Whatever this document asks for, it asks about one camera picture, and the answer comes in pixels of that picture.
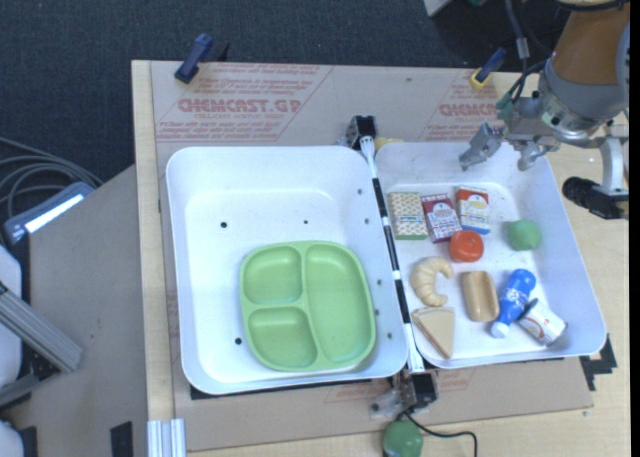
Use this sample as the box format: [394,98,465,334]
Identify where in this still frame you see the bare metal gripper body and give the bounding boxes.
[501,90,617,157]

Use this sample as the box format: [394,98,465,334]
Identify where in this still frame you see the orange and white carton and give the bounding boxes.
[454,184,492,237]

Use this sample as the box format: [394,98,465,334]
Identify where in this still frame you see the green ball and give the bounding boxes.
[507,218,543,252]

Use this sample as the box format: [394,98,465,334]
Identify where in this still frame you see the red carton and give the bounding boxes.
[420,192,463,245]

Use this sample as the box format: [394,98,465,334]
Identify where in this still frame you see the orange toy tomato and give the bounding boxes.
[448,229,486,264]

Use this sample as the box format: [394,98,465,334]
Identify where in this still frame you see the yellow patterned carton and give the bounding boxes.
[385,190,430,242]

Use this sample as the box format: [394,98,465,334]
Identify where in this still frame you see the thin black and white rod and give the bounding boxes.
[360,136,425,373]

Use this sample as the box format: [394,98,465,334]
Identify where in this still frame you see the white plastic tray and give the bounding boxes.
[373,140,609,372]
[164,144,412,396]

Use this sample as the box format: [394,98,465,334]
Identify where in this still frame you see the tan toy croissant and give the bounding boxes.
[410,255,455,308]

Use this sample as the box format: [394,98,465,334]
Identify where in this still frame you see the blue and white bottle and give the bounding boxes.
[489,267,538,340]

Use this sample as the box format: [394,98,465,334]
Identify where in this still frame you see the tan toy hot dog bun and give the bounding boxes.
[460,270,501,323]

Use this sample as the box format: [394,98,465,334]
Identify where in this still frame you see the white can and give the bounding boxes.
[516,297,569,348]

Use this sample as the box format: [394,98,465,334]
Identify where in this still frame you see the brown cardboard board red print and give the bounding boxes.
[149,60,596,453]

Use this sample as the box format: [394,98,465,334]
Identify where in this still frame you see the tan toy sandwich wedge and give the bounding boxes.
[410,306,457,361]

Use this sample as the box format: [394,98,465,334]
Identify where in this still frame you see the green divided plate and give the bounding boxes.
[238,239,378,374]

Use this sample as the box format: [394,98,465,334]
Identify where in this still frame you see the green round object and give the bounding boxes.
[381,419,426,457]

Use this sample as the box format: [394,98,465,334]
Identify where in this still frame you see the black cylinder on white bracket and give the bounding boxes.
[561,123,631,221]

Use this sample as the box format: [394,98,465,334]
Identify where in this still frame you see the black block with thin wires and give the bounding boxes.
[369,371,441,422]
[339,114,378,149]

